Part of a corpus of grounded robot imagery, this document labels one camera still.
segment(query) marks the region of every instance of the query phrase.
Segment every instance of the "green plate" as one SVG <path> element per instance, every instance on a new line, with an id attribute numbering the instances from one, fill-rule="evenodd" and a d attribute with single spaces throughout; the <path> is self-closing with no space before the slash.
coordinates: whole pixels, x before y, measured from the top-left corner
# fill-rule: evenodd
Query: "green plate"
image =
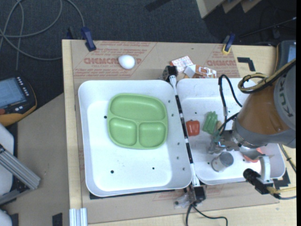
<path id="1" fill-rule="evenodd" d="M 154 97 L 118 94 L 109 102 L 107 127 L 111 140 L 119 146 L 158 148 L 167 137 L 167 110 Z"/>

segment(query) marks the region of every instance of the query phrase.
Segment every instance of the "wooden table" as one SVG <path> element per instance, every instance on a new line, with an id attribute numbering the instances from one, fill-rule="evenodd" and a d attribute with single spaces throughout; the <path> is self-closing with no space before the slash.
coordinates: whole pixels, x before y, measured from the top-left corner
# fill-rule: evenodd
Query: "wooden table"
<path id="1" fill-rule="evenodd" d="M 69 176 L 69 197 L 70 208 L 80 209 L 83 207 L 81 196 L 81 183 L 79 171 L 79 151 L 78 151 L 78 138 L 77 138 L 77 121 L 76 113 L 74 110 L 75 95 L 74 95 L 74 80 L 73 80 L 73 65 L 72 65 L 72 48 L 71 44 L 75 43 L 74 40 L 63 40 L 63 74 L 64 74 L 64 96 L 65 96 L 65 113 L 66 113 L 66 133 L 67 133 L 67 153 L 68 153 L 68 176 Z M 164 48 L 169 48 L 169 51 L 174 51 L 179 47 L 183 47 L 182 53 L 191 55 L 195 58 L 195 50 L 204 44 L 179 44 L 179 43 L 162 43 Z M 265 74 L 271 74 L 274 70 L 276 60 L 276 49 L 267 46 L 232 46 L 233 57 L 237 62 L 237 57 L 249 57 L 257 66 L 256 70 Z M 162 52 L 163 56 L 161 61 L 168 63 L 171 59 L 175 59 L 172 53 Z M 207 54 L 200 53 L 201 57 L 208 56 Z M 242 65 L 238 68 L 239 75 L 250 74 L 249 68 Z M 287 149 L 290 156 L 296 158 L 295 149 Z M 291 180 L 290 187 L 296 185 L 296 174 L 291 169 L 291 166 L 286 162 L 287 171 Z M 283 196 L 293 196 L 295 191 L 287 192 Z M 229 225 L 257 225 L 257 226 L 293 226 L 297 225 L 296 214 L 296 200 L 283 200 L 280 203 L 269 205 L 251 206 L 245 208 L 234 208 L 224 210 L 214 210 L 206 212 L 211 217 L 225 216 L 228 218 Z M 108 226 L 108 225 L 185 225 L 185 214 L 168 215 L 161 217 L 132 219 L 124 221 L 106 222 L 93 224 L 94 226 Z M 203 218 L 198 213 L 192 213 L 189 216 L 189 225 L 225 225 L 223 219 L 210 220 Z"/>

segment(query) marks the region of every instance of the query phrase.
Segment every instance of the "blue clamp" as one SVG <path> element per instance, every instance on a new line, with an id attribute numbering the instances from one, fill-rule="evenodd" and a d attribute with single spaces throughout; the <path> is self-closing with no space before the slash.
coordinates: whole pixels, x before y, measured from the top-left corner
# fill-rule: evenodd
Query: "blue clamp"
<path id="1" fill-rule="evenodd" d="M 90 29 L 87 27 L 82 27 L 81 28 L 81 35 L 83 36 L 83 39 L 87 40 L 86 42 L 86 47 L 88 48 L 89 51 L 96 50 L 96 46 L 93 43 L 92 35 Z"/>
<path id="2" fill-rule="evenodd" d="M 226 39 L 225 39 L 225 45 L 224 47 L 222 48 L 222 53 L 225 54 L 225 55 L 228 55 L 230 53 L 230 50 L 231 50 L 231 45 L 233 43 L 235 39 L 235 34 L 231 33 L 230 36 L 227 36 Z"/>

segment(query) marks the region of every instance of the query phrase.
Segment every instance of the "white egg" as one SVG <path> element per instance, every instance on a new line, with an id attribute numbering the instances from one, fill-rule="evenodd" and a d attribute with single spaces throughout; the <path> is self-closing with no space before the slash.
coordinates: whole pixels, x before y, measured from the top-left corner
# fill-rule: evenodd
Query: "white egg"
<path id="1" fill-rule="evenodd" d="M 131 55 L 121 55 L 118 57 L 118 62 L 122 68 L 130 70 L 135 66 L 135 58 Z"/>

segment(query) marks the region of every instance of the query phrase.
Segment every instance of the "red object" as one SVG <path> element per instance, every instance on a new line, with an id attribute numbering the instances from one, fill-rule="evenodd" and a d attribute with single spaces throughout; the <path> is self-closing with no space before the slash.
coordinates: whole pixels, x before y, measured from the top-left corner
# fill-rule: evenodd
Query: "red object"
<path id="1" fill-rule="evenodd" d="M 196 136 L 199 134 L 199 121 L 188 121 L 186 122 L 186 128 L 188 136 Z"/>

